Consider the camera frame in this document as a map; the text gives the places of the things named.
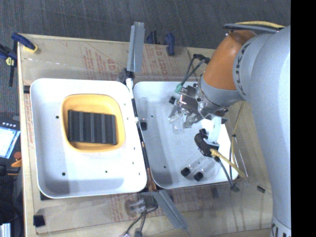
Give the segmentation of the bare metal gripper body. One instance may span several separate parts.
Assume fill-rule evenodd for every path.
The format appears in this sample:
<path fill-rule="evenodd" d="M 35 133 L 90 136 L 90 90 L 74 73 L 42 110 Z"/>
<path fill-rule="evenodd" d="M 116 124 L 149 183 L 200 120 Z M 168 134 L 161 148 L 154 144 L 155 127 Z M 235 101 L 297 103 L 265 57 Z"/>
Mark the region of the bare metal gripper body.
<path fill-rule="evenodd" d="M 179 84 L 176 92 L 180 94 L 177 105 L 184 109 L 186 113 L 200 114 L 202 119 L 219 118 L 220 120 L 227 120 L 224 117 L 228 111 L 227 108 L 211 102 L 197 83 L 186 87 Z"/>

